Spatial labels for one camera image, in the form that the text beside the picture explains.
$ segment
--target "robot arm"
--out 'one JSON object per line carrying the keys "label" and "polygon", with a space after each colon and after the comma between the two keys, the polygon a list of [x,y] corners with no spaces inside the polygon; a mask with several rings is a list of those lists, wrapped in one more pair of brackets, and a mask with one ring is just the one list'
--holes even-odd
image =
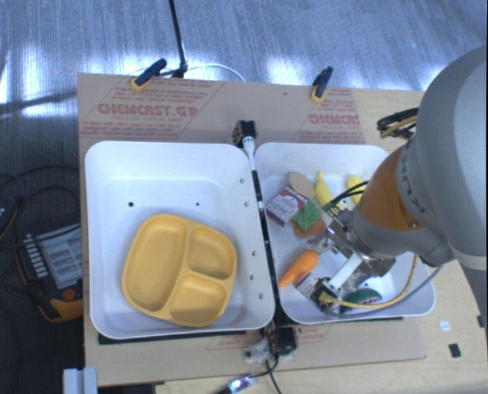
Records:
{"label": "robot arm", "polygon": [[415,135],[388,156],[353,209],[349,239],[376,258],[461,264],[487,331],[486,47],[426,90]]}

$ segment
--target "black cable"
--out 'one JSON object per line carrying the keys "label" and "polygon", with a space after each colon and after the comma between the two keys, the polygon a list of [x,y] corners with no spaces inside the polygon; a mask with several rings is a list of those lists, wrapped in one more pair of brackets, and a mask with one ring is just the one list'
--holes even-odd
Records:
{"label": "black cable", "polygon": [[31,172],[41,171],[42,169],[51,169],[51,168],[61,168],[61,169],[72,169],[75,172],[80,172],[80,168],[75,165],[71,165],[69,163],[48,163],[45,165],[39,165],[37,167],[32,167],[29,169],[25,169],[21,171],[17,176],[24,176],[30,174]]}
{"label": "black cable", "polygon": [[[60,231],[57,231],[54,233],[49,233],[49,234],[43,235],[43,236],[36,236],[34,238],[34,241],[35,242],[43,242],[46,240],[50,240],[52,238],[56,238],[58,236],[68,235],[69,233],[75,231],[76,229],[78,229],[80,227],[81,227],[81,224],[78,223],[78,224],[75,224],[74,226],[67,227],[66,229],[63,229],[63,230],[60,230]],[[0,250],[17,250],[19,248],[24,248],[25,246],[26,246],[26,244],[24,242],[16,243],[14,245],[2,245],[2,246],[0,246]]]}
{"label": "black cable", "polygon": [[359,195],[359,194],[362,194],[364,192],[365,192],[364,190],[360,190],[360,191],[352,191],[351,193],[348,193],[348,194],[345,194],[345,195],[338,195],[337,197],[335,197],[332,200],[332,203],[334,205],[336,205],[339,201],[341,201],[343,199],[347,199],[348,197],[351,197],[352,195]]}
{"label": "black cable", "polygon": [[0,365],[0,372],[2,372],[4,369],[6,369],[8,366],[13,364],[14,362],[17,362],[18,360],[21,361],[24,357],[26,357],[28,355],[35,354],[38,351],[41,351],[42,349],[46,349],[48,347],[59,346],[60,344],[77,347],[78,349],[81,348],[81,345],[76,344],[76,343],[70,343],[68,341],[63,341],[61,343],[45,343],[44,345],[41,345],[41,346],[36,346],[36,347],[32,347],[32,348],[27,349],[27,350],[23,350],[21,353],[10,358],[9,360],[7,360],[6,362],[4,362],[3,364]]}
{"label": "black cable", "polygon": [[3,316],[5,317],[5,319],[7,320],[8,324],[9,324],[9,327],[11,329],[12,338],[14,339],[14,342],[16,343],[17,350],[18,350],[18,359],[15,361],[18,362],[19,372],[18,372],[16,378],[14,379],[14,381],[12,382],[12,389],[11,389],[11,392],[16,392],[17,385],[19,382],[20,373],[21,373],[21,369],[23,367],[23,361],[22,361],[23,346],[21,344],[20,335],[19,335],[17,325],[14,322],[14,319],[12,318],[10,310],[8,309],[8,307],[6,307],[3,304],[3,301],[1,300],[1,298],[0,298],[0,310],[1,310]]}
{"label": "black cable", "polygon": [[264,377],[265,375],[268,375],[270,373],[272,373],[275,368],[277,368],[277,365],[279,364],[279,355],[275,355],[275,362],[274,362],[274,365],[270,368],[269,366],[269,363],[268,363],[268,360],[266,360],[266,368],[268,370],[264,371],[263,373],[258,373],[257,375],[253,375],[255,378],[260,378],[260,377]]}
{"label": "black cable", "polygon": [[[277,366],[277,364],[279,363],[279,358],[277,357],[276,361],[275,361],[275,367]],[[275,390],[277,390],[277,393],[278,394],[283,394],[281,391],[280,391],[280,388],[279,388],[279,385],[277,385],[277,381],[275,381],[275,378],[274,378],[274,368],[270,368],[269,367],[269,363],[268,361],[266,360],[266,368],[268,368],[268,373],[269,373],[269,378],[271,379],[271,382],[273,383],[274,387],[275,387]]]}
{"label": "black cable", "polygon": [[[387,117],[383,117],[377,121],[377,131],[381,134],[385,133],[391,124],[398,124],[401,121],[404,121],[410,117],[414,117],[419,112],[419,108],[410,108],[406,109],[401,112],[396,112],[392,115]],[[397,128],[396,130],[392,131],[389,135],[393,137],[403,137],[404,139],[410,139],[413,135],[411,129],[416,126],[416,123],[413,122],[411,125]]]}
{"label": "black cable", "polygon": [[13,295],[19,296],[25,300],[30,300],[30,297],[23,291],[19,291],[18,289],[7,285],[5,282],[2,282],[2,277],[5,276],[10,270],[14,268],[14,263],[10,263],[8,267],[3,271],[0,276],[0,287],[5,291],[12,293]]}
{"label": "black cable", "polygon": [[13,175],[9,173],[0,173],[0,177],[6,176],[8,178],[11,178],[10,180],[4,181],[2,184],[0,184],[0,190],[9,182],[17,182],[21,188],[21,197],[25,196],[25,182],[18,176],[18,175]]}
{"label": "black cable", "polygon": [[348,188],[347,190],[343,191],[340,195],[338,195],[337,197],[335,197],[333,200],[332,200],[332,203],[337,203],[338,201],[342,200],[342,199],[346,199],[347,197],[349,197],[350,195],[354,195],[352,194],[352,192],[360,187],[363,187],[365,186],[366,184],[368,184],[368,181],[363,181],[363,182],[360,182],[359,184],[356,184],[354,186],[351,186],[350,188]]}

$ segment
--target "divided plate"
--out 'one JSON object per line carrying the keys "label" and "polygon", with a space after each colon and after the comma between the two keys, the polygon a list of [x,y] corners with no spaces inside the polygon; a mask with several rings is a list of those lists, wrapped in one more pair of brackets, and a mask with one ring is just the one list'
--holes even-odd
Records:
{"label": "divided plate", "polygon": [[237,251],[221,232],[171,214],[147,219],[136,234],[122,288],[138,310],[170,323],[205,327],[231,295]]}

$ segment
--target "black connector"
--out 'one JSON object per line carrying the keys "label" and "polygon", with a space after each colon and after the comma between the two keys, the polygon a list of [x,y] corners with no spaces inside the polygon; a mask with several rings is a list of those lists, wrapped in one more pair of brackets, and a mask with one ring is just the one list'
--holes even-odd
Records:
{"label": "black connector", "polygon": [[297,337],[292,327],[275,328],[268,334],[271,355],[289,355],[297,348]]}
{"label": "black connector", "polygon": [[242,139],[244,137],[253,137],[257,136],[256,125],[254,121],[243,121],[240,120],[235,125],[233,129],[233,133],[231,134],[232,142],[238,148],[243,147]]}

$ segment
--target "orange carrot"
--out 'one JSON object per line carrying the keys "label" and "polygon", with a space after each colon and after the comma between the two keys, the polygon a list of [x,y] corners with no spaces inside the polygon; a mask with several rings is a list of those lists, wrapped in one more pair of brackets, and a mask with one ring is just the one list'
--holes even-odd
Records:
{"label": "orange carrot", "polygon": [[315,251],[306,250],[293,262],[283,278],[279,280],[279,287],[285,287],[307,275],[319,263],[319,255]]}

